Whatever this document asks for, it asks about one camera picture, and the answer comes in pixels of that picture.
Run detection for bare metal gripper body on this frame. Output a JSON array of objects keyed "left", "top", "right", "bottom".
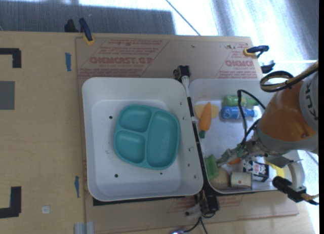
[{"left": 226, "top": 138, "right": 267, "bottom": 163}]

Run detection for green toy vegetable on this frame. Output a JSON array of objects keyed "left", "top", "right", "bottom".
[{"left": 204, "top": 154, "right": 220, "bottom": 180}]

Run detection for white plastic tray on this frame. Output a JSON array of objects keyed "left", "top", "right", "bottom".
[
  {"left": 188, "top": 78, "right": 300, "bottom": 194},
  {"left": 81, "top": 76, "right": 205, "bottom": 202}
]

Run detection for beige round toy bread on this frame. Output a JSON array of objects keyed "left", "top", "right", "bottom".
[{"left": 210, "top": 168, "right": 231, "bottom": 191}]

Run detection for black and white carton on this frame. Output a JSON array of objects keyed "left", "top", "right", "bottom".
[{"left": 242, "top": 160, "right": 270, "bottom": 183}]

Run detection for white cup with orange dot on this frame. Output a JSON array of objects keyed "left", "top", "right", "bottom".
[{"left": 230, "top": 171, "right": 253, "bottom": 189}]

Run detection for thin black and white rod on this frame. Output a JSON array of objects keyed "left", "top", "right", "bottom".
[{"left": 180, "top": 75, "right": 211, "bottom": 196}]

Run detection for yellow toy piece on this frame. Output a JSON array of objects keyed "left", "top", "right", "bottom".
[{"left": 269, "top": 165, "right": 286, "bottom": 178}]

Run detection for orange carrot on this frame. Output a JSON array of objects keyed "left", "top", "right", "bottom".
[{"left": 198, "top": 101, "right": 213, "bottom": 139}]

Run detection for blue plastic bottle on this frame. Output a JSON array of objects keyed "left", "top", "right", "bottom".
[{"left": 219, "top": 105, "right": 259, "bottom": 121}]

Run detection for yellow flat toy slice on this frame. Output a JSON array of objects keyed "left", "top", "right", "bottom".
[{"left": 194, "top": 104, "right": 219, "bottom": 120}]

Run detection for green plastic bottle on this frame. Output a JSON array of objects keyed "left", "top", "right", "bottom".
[{"left": 222, "top": 94, "right": 259, "bottom": 108}]

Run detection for teal divided plate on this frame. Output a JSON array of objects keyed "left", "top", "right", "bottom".
[{"left": 113, "top": 104, "right": 181, "bottom": 171}]

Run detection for brown cardboard board red print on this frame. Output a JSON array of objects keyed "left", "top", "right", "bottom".
[{"left": 75, "top": 34, "right": 300, "bottom": 228}]

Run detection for black block with thin wires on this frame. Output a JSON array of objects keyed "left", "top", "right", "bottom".
[
  {"left": 199, "top": 189, "right": 220, "bottom": 216},
  {"left": 173, "top": 65, "right": 191, "bottom": 81}
]

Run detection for black cylinder on white bracket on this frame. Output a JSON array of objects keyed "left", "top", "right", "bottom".
[{"left": 271, "top": 159, "right": 308, "bottom": 203}]

